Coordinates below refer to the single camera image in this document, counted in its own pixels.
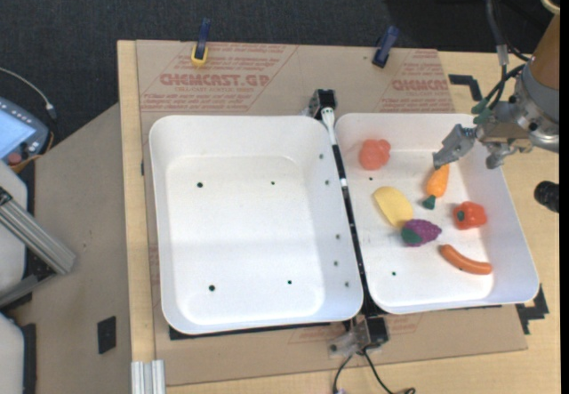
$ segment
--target monitor screen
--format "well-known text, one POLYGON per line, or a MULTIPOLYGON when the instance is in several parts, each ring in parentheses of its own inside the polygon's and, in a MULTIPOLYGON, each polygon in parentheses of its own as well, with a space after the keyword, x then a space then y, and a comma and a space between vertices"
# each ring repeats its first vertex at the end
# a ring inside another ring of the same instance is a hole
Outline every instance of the monitor screen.
POLYGON ((36 129, 0 110, 0 158, 12 152, 36 129))

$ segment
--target toy food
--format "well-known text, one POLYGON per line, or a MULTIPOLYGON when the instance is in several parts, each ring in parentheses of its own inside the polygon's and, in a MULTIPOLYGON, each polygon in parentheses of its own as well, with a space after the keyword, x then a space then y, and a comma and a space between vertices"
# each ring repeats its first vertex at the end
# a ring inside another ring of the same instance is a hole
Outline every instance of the toy food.
POLYGON ((450 164, 447 163, 430 175, 429 180, 427 181, 427 187, 425 188, 429 197, 423 201, 423 207, 427 209, 435 209, 435 201, 446 192, 449 172, 450 164))
POLYGON ((365 140, 359 151, 359 163, 365 170, 378 170, 389 160, 391 145, 385 140, 365 140))
POLYGON ((472 201, 457 205, 453 209, 453 218, 458 229, 476 228, 488 220, 484 207, 472 201))
POLYGON ((488 275, 492 272, 492 264, 485 261, 474 261, 459 253, 452 245, 440 246, 443 257, 455 268, 469 272, 470 274, 488 275))
POLYGON ((427 220, 412 219, 406 221, 401 229, 401 237, 408 245, 423 245, 437 239, 442 230, 427 220))
POLYGON ((401 228, 413 218, 413 207, 405 195, 395 187, 379 187, 373 198, 394 227, 401 228))

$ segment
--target wooden table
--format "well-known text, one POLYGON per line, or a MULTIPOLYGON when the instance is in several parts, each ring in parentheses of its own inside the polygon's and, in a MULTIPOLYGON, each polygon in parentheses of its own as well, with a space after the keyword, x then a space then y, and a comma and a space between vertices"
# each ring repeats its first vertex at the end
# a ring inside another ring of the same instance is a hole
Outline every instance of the wooden table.
MULTIPOLYGON (((149 362, 156 358, 156 346, 148 273, 145 190, 140 175, 142 146, 135 42, 118 42, 117 53, 132 361, 149 362)), ((483 92, 492 88, 498 76, 494 54, 441 52, 440 59, 447 74, 472 75, 483 92)), ((456 110, 468 113, 472 106, 468 88, 451 86, 451 93, 456 110)), ((533 189, 540 181, 558 182, 558 156, 537 149, 528 155, 516 154, 506 159, 503 171, 533 253, 549 314, 546 319, 530 324, 529 350, 380 366, 380 375, 392 390, 414 386, 421 394, 560 392, 558 214, 533 199, 533 189)), ((333 376, 332 371, 291 374, 172 387, 168 392, 320 394, 331 392, 333 376)), ((350 394, 381 392, 369 368, 347 369, 342 373, 340 386, 350 394)))

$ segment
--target white tray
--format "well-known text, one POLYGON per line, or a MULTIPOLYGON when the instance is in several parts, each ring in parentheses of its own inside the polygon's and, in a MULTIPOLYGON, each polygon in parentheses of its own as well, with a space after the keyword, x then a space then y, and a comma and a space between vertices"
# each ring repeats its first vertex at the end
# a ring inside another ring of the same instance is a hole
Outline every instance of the white tray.
POLYGON ((0 392, 21 394, 24 380, 24 335, 0 313, 0 392))
MULTIPOLYGON (((0 160, 0 185, 24 209, 28 205, 28 188, 10 166, 0 160)), ((26 246, 0 224, 0 296, 16 286, 26 268, 26 246)))
POLYGON ((208 334, 358 313, 363 288, 322 124, 168 116, 149 146, 173 328, 208 334))
POLYGON ((539 280, 502 171, 485 168, 488 152, 480 143, 450 165, 449 185, 436 208, 421 205, 432 153, 455 124, 472 126, 472 116, 347 114, 336 124, 370 295, 387 312, 526 302, 537 294, 539 280), (391 158, 378 171, 366 171, 358 162, 367 138, 391 144, 391 158), (375 204, 373 192, 381 186, 401 190, 413 205, 414 218, 438 225, 443 232, 437 240, 405 245, 375 204), (452 209, 466 200, 484 206, 486 225, 454 227, 452 209), (443 243, 475 260, 489 261, 493 273, 477 276, 456 269, 438 252, 443 243))

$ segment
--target toy carrot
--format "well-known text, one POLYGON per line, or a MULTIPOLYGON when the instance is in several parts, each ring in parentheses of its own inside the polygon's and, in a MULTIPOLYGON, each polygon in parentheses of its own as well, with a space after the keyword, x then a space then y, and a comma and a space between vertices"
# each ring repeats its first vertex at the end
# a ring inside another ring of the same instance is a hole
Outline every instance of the toy carrot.
POLYGON ((449 171, 450 164, 447 163, 445 165, 442 165, 430 175, 426 187, 429 197, 423 201, 423 207, 427 209, 435 209, 435 201, 437 198, 443 196, 446 192, 449 171))

